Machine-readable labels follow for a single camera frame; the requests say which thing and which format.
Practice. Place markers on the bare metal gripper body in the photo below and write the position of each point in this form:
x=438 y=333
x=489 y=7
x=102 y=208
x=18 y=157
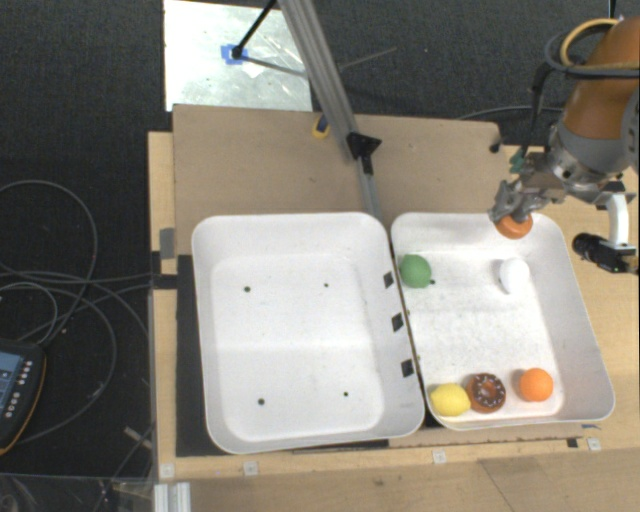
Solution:
x=560 y=180

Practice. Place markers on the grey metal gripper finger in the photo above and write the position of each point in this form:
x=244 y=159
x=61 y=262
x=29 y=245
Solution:
x=533 y=206
x=505 y=200

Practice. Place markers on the orange round disc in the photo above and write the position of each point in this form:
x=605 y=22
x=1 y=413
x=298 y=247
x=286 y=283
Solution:
x=514 y=229

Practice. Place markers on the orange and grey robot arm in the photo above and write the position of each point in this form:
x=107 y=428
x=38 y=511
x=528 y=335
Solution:
x=602 y=105

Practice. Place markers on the white egg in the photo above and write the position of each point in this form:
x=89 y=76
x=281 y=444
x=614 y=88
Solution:
x=514 y=276

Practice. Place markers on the green lime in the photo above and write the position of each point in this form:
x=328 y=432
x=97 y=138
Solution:
x=415 y=271

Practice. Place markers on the white plastic tray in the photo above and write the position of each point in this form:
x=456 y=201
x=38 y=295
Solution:
x=480 y=330
x=295 y=340

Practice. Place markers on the orange fruit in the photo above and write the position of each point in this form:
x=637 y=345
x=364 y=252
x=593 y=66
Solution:
x=536 y=385

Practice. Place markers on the brown sprinkled doughnut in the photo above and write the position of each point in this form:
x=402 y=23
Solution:
x=486 y=393

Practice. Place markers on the yellow lemon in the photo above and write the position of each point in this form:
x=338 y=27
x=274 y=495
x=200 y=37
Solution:
x=449 y=400

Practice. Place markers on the brown cardboard board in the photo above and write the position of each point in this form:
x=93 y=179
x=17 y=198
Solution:
x=260 y=165

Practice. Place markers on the black cylinder on white bracket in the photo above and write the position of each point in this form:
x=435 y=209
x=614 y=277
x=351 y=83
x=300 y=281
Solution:
x=619 y=220

